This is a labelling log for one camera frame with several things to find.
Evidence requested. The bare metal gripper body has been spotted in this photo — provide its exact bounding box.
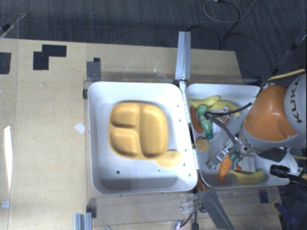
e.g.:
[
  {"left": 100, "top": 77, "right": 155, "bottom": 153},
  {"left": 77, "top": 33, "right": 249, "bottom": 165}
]
[{"left": 211, "top": 133, "right": 250, "bottom": 167}]

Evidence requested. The orange carrot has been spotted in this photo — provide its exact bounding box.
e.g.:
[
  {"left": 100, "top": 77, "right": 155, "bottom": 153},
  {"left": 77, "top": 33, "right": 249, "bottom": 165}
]
[{"left": 217, "top": 154, "right": 234, "bottom": 183}]

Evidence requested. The tan biscuit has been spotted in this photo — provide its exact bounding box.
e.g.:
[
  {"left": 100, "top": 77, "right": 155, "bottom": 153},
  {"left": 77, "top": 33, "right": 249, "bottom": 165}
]
[{"left": 195, "top": 136, "right": 210, "bottom": 153}]

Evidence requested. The white carton with colour print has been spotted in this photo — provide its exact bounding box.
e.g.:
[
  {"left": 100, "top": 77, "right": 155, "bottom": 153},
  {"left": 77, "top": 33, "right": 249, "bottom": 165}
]
[{"left": 233, "top": 156, "right": 257, "bottom": 173}]

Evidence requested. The orange and white carton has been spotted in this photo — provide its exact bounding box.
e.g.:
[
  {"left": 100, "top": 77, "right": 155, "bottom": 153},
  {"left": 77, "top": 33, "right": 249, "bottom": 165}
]
[{"left": 215, "top": 106, "right": 235, "bottom": 126}]

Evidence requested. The yellow banana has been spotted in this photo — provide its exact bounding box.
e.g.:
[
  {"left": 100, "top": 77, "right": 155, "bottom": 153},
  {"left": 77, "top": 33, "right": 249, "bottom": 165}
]
[
  {"left": 230, "top": 169, "right": 265, "bottom": 185},
  {"left": 210, "top": 100, "right": 241, "bottom": 117},
  {"left": 188, "top": 95, "right": 221, "bottom": 109}
]

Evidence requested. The green bottle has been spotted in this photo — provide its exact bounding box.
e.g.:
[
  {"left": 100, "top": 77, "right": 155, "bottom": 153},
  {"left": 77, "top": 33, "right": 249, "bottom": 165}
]
[{"left": 196, "top": 104, "right": 215, "bottom": 140}]

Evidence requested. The tan round bread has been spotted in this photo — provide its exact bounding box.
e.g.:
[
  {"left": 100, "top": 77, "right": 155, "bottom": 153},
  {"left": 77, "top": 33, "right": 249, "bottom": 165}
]
[{"left": 155, "top": 149, "right": 182, "bottom": 170}]

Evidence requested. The orange red sausage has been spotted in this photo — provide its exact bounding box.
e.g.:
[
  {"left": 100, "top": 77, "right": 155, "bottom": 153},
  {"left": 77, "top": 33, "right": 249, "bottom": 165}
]
[{"left": 189, "top": 106, "right": 204, "bottom": 134}]

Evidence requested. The white plastic tray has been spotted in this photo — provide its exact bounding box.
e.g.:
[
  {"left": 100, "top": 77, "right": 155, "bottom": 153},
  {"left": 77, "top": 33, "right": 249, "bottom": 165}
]
[
  {"left": 185, "top": 83, "right": 291, "bottom": 190},
  {"left": 87, "top": 81, "right": 199, "bottom": 196}
]

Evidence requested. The orange divided plate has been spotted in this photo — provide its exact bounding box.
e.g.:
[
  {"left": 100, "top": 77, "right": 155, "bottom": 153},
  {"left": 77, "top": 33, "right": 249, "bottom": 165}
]
[{"left": 108, "top": 101, "right": 169, "bottom": 160}]

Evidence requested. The black cylinder on white bracket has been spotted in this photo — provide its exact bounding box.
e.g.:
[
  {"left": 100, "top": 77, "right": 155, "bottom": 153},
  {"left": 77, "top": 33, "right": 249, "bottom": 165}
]
[{"left": 269, "top": 149, "right": 303, "bottom": 180}]

